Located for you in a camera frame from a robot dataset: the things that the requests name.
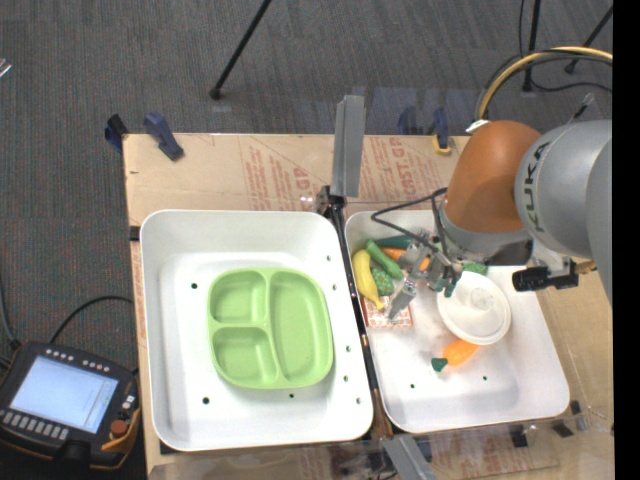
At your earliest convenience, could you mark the black tripod leg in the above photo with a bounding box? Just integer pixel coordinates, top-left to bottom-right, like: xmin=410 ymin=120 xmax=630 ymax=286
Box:
xmin=208 ymin=0 xmax=286 ymax=101

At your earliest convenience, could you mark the yellow banana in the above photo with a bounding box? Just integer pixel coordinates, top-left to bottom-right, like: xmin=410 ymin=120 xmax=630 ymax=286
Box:
xmin=351 ymin=249 xmax=386 ymax=312

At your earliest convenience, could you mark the black cylinder on white bracket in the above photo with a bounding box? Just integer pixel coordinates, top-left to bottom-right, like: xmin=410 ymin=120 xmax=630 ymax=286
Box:
xmin=511 ymin=247 xmax=581 ymax=293

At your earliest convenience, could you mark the black tripod stand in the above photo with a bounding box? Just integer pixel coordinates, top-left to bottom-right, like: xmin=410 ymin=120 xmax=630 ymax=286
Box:
xmin=519 ymin=0 xmax=614 ymax=93

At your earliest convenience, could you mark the green dotted toy food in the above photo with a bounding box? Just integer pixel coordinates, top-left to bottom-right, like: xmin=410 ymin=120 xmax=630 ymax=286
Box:
xmin=372 ymin=266 xmax=396 ymax=298

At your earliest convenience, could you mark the light green cucumber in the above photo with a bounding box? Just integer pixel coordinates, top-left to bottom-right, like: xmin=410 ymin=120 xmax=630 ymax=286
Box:
xmin=364 ymin=239 xmax=405 ymax=281

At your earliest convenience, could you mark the plain orange carrot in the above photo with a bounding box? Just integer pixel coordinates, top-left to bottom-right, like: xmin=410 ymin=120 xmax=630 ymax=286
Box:
xmin=382 ymin=246 xmax=431 ymax=272

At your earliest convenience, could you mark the brown cardboard board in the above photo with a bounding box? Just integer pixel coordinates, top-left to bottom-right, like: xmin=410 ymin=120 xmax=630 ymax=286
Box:
xmin=122 ymin=132 xmax=614 ymax=475

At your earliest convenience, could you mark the dark green toy vegetable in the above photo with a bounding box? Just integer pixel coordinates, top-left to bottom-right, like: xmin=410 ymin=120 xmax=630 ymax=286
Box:
xmin=374 ymin=235 xmax=416 ymax=250

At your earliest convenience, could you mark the thin black rod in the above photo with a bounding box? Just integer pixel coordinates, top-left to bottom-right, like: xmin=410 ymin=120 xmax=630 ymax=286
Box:
xmin=328 ymin=206 xmax=395 ymax=440

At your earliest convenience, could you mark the red and white packet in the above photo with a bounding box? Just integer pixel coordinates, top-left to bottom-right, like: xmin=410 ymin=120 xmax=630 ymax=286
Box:
xmin=360 ymin=295 xmax=415 ymax=330

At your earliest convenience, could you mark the orange carrot with green top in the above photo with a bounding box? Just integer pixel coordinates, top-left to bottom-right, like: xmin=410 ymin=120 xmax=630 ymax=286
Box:
xmin=430 ymin=339 xmax=481 ymax=373

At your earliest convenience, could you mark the white plastic tray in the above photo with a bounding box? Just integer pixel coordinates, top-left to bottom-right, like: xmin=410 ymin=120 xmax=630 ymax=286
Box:
xmin=139 ymin=209 xmax=375 ymax=453
xmin=343 ymin=210 xmax=571 ymax=434

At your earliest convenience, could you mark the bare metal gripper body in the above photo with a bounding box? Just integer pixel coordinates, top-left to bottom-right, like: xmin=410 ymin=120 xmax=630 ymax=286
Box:
xmin=399 ymin=230 xmax=465 ymax=295

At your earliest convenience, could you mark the black block with wires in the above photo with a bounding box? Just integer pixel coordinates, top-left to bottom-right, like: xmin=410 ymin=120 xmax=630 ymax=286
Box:
xmin=315 ymin=185 xmax=347 ymax=215

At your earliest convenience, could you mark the green divided plate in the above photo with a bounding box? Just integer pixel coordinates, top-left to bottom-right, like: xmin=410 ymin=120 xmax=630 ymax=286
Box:
xmin=206 ymin=266 xmax=335 ymax=390

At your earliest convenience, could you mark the white bowl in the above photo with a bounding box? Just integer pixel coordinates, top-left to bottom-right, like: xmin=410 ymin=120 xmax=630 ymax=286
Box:
xmin=436 ymin=269 xmax=513 ymax=346

